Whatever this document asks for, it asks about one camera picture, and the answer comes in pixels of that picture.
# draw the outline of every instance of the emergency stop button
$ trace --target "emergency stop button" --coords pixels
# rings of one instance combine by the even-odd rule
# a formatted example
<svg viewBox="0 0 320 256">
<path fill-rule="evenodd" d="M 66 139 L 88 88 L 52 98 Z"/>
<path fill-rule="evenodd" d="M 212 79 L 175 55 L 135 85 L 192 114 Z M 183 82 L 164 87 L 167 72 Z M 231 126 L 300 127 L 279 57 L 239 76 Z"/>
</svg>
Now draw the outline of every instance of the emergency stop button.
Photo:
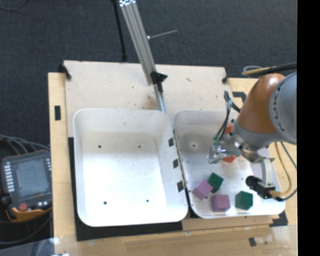
<svg viewBox="0 0 320 256">
<path fill-rule="evenodd" d="M 25 212 L 27 209 L 28 209 L 28 205 L 27 205 L 25 202 L 20 203 L 20 205 L 19 205 L 19 210 L 20 210 L 21 212 Z"/>
</svg>

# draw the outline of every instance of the green block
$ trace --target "green block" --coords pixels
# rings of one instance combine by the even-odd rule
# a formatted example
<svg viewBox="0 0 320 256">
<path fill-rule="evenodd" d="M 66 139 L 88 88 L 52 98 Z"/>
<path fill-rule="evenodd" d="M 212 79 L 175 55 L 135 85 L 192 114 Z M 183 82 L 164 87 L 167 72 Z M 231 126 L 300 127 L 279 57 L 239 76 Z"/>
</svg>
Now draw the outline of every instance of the green block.
<svg viewBox="0 0 320 256">
<path fill-rule="evenodd" d="M 217 192 L 218 189 L 220 189 L 220 186 L 221 186 L 223 181 L 224 181 L 224 179 L 221 178 L 219 175 L 215 174 L 214 172 L 211 173 L 211 176 L 210 176 L 210 178 L 208 180 L 208 183 L 213 187 L 211 192 L 212 193 Z"/>
<path fill-rule="evenodd" d="M 254 195 L 248 192 L 240 191 L 235 196 L 235 207 L 248 210 L 254 205 Z"/>
</svg>

